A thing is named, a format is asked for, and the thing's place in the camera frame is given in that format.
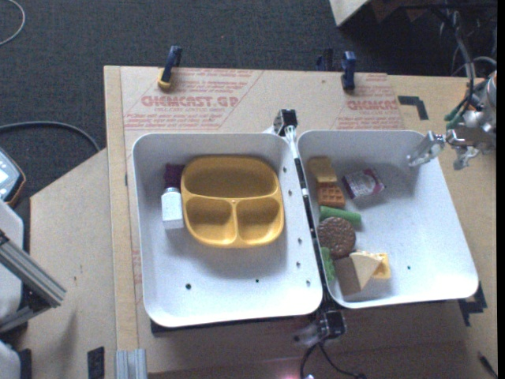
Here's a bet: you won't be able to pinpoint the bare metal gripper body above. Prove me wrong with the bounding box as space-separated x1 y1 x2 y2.
445 70 498 152

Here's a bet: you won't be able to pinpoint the red and white packet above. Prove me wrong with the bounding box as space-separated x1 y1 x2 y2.
341 167 386 201

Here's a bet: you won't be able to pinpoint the white plastic tray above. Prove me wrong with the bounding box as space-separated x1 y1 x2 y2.
131 132 324 328
296 129 480 310

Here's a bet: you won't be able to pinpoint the yellow bread slice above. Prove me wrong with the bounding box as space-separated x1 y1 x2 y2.
307 156 339 184

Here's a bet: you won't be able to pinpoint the orange waffle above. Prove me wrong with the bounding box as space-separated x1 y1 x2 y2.
316 182 346 209

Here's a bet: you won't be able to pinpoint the green celery stick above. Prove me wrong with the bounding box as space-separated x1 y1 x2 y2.
318 205 362 228

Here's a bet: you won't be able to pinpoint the brown round biscuit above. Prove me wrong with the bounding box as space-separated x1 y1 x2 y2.
317 216 357 259

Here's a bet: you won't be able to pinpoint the yellow cheese slice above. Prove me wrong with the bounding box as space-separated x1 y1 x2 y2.
370 253 391 280

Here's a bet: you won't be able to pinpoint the thin black and white rod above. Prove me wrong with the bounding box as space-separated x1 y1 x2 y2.
286 124 331 314

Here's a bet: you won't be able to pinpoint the pale cheese wedge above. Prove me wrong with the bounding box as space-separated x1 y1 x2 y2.
349 250 383 291

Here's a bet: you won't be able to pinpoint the brown bread slice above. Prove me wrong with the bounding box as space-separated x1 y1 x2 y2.
334 255 362 296

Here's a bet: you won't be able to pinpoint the green lettuce leaf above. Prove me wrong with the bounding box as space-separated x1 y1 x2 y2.
320 246 337 284

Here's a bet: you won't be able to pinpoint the brown cardboard board red print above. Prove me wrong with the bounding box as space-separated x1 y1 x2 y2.
119 66 437 373

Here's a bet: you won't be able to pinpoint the yellow divided plate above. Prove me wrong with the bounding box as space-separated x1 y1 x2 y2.
180 155 286 249

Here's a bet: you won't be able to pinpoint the dark purple grapes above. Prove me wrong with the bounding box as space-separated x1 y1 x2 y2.
163 163 186 190

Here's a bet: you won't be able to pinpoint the white speckled bottle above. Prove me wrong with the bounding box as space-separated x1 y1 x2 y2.
160 186 185 231

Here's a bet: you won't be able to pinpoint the black block with thin wires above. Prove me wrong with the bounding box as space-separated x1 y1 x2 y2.
315 310 348 341
271 108 299 137

